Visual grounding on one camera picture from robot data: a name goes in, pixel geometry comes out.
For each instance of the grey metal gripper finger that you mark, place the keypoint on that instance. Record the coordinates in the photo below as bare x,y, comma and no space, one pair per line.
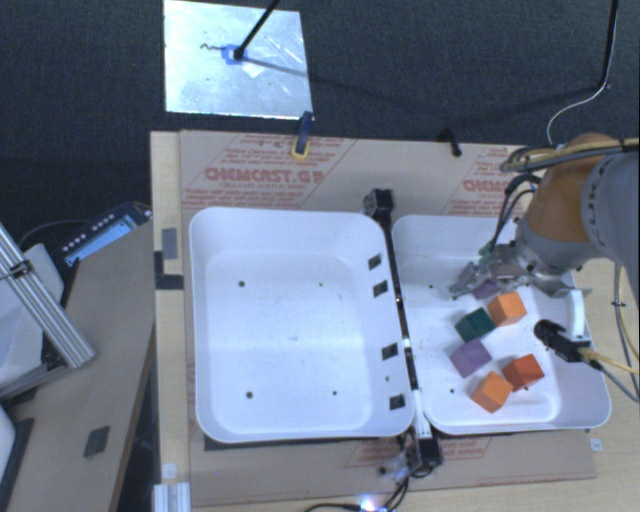
472,270
459,289

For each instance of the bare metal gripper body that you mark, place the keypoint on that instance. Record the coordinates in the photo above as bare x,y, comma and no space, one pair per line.
520,270

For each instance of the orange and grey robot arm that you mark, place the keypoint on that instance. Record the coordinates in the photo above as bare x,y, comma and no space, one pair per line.
565,200

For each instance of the purple cube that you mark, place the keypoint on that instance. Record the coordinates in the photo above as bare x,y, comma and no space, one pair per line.
470,357
485,291

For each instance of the dark green cube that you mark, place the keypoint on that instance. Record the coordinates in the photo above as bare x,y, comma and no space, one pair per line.
475,325

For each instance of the orange cube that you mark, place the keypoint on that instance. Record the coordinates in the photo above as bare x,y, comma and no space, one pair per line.
507,309
491,392

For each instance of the thin black and white rod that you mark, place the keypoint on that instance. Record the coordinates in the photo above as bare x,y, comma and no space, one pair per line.
400,305

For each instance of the red-orange cube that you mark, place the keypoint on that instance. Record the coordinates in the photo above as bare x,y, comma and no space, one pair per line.
524,372

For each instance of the white plastic tray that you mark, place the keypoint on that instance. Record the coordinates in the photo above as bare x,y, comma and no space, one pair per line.
540,405
290,325

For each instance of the brown cardboard board red print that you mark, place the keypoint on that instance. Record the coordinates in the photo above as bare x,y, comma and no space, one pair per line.
350,165

